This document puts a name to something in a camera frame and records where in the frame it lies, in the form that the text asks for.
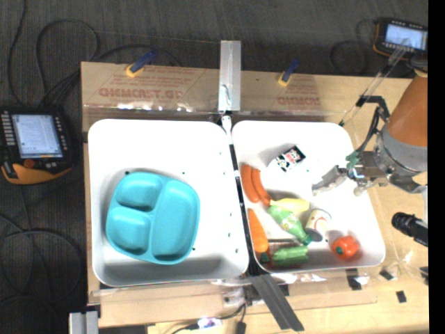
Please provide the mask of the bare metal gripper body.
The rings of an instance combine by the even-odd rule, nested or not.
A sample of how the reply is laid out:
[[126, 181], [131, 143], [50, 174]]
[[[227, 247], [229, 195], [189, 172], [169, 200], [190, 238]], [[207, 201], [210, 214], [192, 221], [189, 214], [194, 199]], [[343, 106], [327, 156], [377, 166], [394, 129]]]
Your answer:
[[375, 186], [394, 185], [407, 193], [426, 193], [427, 184], [419, 184], [414, 176], [420, 171], [395, 161], [384, 151], [354, 151], [346, 157], [348, 176], [351, 180], [371, 180]]

